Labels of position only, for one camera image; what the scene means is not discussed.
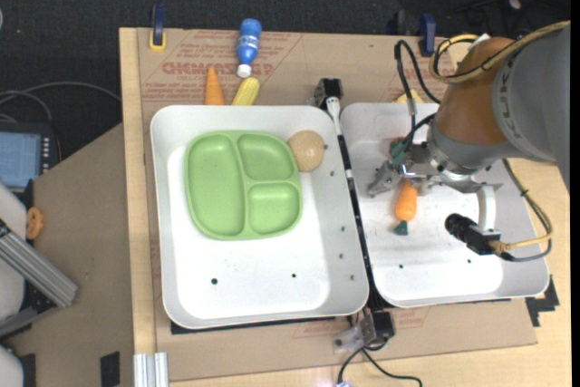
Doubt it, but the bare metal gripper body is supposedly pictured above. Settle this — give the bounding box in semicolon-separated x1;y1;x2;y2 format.
401;145;482;192

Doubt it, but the orange carrot green top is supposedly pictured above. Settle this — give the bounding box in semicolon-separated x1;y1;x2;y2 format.
392;178;419;237

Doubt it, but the thin black and white rod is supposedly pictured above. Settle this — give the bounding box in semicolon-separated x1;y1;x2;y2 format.
325;97;378;310

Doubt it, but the pale yellow toy food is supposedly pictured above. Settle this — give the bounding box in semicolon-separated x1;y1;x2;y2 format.
392;89;425;105

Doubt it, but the white plastic tray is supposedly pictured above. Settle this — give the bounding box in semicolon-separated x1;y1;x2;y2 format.
338;102;551;309
149;103;371;331

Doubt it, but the beige round toy bread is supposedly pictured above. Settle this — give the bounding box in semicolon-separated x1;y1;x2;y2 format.
287;130;328;173

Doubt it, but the yellow corn cob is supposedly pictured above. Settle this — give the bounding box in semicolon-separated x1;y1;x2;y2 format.
230;76;262;107

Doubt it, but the green divided plate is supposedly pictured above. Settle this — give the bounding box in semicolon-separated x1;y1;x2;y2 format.
183;130;304;241

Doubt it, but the blue bottle white cap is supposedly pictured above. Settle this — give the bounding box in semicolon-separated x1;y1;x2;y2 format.
235;17;264;79

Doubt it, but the brown cardboard board red print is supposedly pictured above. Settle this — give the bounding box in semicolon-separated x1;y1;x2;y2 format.
135;27;540;382

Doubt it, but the black cylinder on white bracket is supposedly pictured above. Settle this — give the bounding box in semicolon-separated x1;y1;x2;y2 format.
443;184;504;257

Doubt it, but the black block with thin wires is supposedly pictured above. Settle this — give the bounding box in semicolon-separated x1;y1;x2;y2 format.
369;310;396;340
312;77;343;108

